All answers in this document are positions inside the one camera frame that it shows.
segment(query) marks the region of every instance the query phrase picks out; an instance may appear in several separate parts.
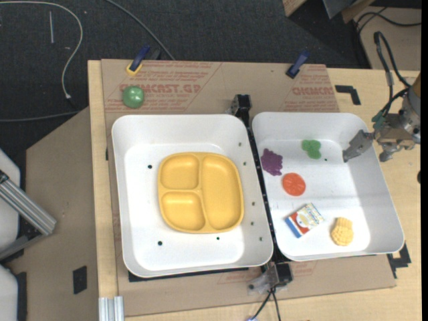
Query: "green ball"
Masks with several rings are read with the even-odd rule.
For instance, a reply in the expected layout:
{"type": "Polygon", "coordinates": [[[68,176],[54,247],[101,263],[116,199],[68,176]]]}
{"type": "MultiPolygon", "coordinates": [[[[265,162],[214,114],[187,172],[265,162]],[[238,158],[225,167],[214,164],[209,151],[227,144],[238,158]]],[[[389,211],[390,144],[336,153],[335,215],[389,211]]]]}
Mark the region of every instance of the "green ball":
{"type": "Polygon", "coordinates": [[[144,91],[137,86],[128,86],[123,91],[123,103],[129,108],[141,107],[144,102],[144,91]]]}

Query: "wooden table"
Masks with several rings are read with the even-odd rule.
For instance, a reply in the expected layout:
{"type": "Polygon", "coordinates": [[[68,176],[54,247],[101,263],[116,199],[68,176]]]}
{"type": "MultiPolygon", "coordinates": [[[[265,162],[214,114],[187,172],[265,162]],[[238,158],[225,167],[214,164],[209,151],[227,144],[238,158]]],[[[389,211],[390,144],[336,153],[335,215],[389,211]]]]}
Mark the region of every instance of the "wooden table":
{"type": "MultiPolygon", "coordinates": [[[[380,70],[328,69],[332,84],[354,86],[362,104],[352,104],[349,94],[336,94],[341,112],[360,116],[371,129],[371,118],[387,99],[385,74],[380,70]]],[[[415,78],[417,72],[402,72],[415,78]]],[[[100,297],[118,295],[114,234],[110,202],[110,183],[106,159],[106,126],[102,91],[102,70],[99,61],[88,62],[92,161],[94,173],[94,206],[100,297]]],[[[420,146],[412,151],[395,154],[394,159],[381,163],[412,259],[408,268],[398,271],[397,287],[385,290],[315,296],[281,300],[285,320],[421,320],[421,191],[417,182],[420,170],[420,146]]],[[[218,307],[169,314],[137,316],[127,320],[245,320],[259,304],[218,307]]],[[[276,311],[269,302],[258,317],[275,320],[276,311]]]]}

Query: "white cable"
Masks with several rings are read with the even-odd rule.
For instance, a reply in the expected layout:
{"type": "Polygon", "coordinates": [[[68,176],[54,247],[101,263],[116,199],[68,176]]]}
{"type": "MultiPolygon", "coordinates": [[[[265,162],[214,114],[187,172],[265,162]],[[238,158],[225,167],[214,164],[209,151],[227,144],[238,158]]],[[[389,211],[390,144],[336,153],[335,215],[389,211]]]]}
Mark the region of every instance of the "white cable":
{"type": "Polygon", "coordinates": [[[74,14],[72,11],[70,11],[67,7],[64,7],[62,5],[58,5],[57,3],[47,3],[45,1],[0,1],[0,5],[4,5],[4,4],[32,4],[32,5],[47,5],[47,6],[59,7],[60,9],[63,9],[64,11],[67,11],[68,13],[70,13],[74,17],[74,19],[78,22],[79,28],[80,28],[80,39],[79,39],[79,42],[78,42],[76,48],[74,49],[73,53],[68,58],[68,61],[67,61],[66,65],[64,66],[64,69],[62,70],[62,76],[61,76],[62,90],[64,91],[66,98],[71,99],[72,97],[67,93],[66,85],[64,84],[64,77],[66,75],[66,71],[67,71],[67,68],[68,68],[70,62],[72,61],[76,52],[79,50],[79,47],[82,44],[82,40],[83,40],[83,27],[82,27],[82,23],[80,22],[80,19],[78,18],[78,16],[76,14],[74,14]]]}

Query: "yellow and blue clamp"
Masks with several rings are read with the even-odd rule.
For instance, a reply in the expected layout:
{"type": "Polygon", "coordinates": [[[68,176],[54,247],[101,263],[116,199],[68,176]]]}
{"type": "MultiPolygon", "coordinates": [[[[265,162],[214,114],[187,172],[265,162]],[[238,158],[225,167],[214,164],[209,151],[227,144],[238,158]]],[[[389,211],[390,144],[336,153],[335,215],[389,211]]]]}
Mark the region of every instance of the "yellow and blue clamp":
{"type": "Polygon", "coordinates": [[[135,76],[136,73],[138,73],[142,67],[142,61],[146,57],[146,54],[150,51],[150,46],[145,45],[143,46],[140,51],[135,56],[134,60],[129,63],[129,65],[126,67],[126,72],[130,76],[135,76]]]}

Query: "yellow waffle toy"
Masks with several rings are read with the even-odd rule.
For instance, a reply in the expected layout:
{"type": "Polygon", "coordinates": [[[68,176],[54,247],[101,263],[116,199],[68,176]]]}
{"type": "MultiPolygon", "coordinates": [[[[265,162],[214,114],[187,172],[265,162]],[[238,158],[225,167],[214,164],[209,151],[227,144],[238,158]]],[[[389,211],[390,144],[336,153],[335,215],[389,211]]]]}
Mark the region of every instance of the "yellow waffle toy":
{"type": "Polygon", "coordinates": [[[340,246],[348,246],[354,239],[354,231],[352,230],[352,221],[344,217],[338,217],[336,225],[331,232],[333,241],[340,246]]]}

